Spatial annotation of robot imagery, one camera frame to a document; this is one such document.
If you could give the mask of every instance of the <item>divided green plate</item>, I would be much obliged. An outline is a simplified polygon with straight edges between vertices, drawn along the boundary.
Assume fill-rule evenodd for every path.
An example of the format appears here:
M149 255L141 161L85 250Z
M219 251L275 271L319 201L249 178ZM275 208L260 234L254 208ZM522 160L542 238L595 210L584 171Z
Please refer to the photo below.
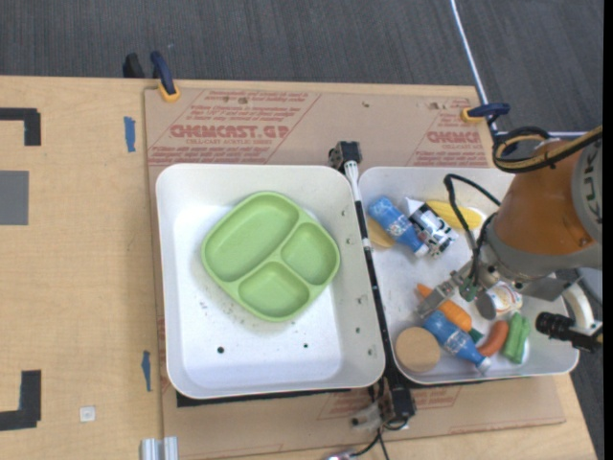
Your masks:
M264 320L282 322L304 310L332 280L340 253L329 233L284 195L250 195L202 242L211 277Z

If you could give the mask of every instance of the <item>black corner marker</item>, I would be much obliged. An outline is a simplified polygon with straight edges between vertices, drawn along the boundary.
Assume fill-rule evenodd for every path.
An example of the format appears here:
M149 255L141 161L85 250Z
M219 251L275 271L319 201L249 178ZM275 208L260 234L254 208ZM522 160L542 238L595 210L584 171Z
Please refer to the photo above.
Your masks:
M23 121L23 144L40 147L40 113L29 107L0 107L0 120Z
M21 372L19 408L0 412L0 431L36 427L40 421L40 370Z

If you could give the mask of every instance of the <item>beige round lid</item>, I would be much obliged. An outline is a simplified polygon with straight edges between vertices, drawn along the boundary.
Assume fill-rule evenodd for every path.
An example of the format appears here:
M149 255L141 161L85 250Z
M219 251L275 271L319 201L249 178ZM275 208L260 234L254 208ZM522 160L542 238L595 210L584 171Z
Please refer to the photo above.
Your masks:
M432 370L441 359L441 347L436 337L421 327L410 327L396 339L396 358L414 373Z

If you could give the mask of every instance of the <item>gray square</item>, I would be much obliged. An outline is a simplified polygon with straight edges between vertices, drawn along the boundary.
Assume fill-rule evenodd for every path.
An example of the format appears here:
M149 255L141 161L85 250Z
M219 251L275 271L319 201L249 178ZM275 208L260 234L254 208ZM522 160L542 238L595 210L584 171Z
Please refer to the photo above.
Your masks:
M28 171L0 171L0 225L28 224Z

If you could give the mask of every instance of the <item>wooden table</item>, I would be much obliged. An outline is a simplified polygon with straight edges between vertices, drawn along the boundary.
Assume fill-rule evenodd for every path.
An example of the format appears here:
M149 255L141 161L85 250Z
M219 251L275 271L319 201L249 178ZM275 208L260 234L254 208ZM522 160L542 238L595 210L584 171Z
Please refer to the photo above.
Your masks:
M0 122L0 171L30 173L28 224L0 225L0 412L18 408L22 371L42 374L41 420L0 431L2 458L135 459L142 439L163 437L143 121L143 90L155 85L0 77L0 107L33 107L42 115L40 147L24 146L23 123ZM261 86L380 93L402 87ZM133 152L126 148L125 117L135 120ZM595 458L570 377L558 376L555 384L563 424L393 441L387 449L394 460ZM81 408L92 405L95 421L83 422ZM332 452L249 458L307 460ZM375 447L362 458L383 454Z

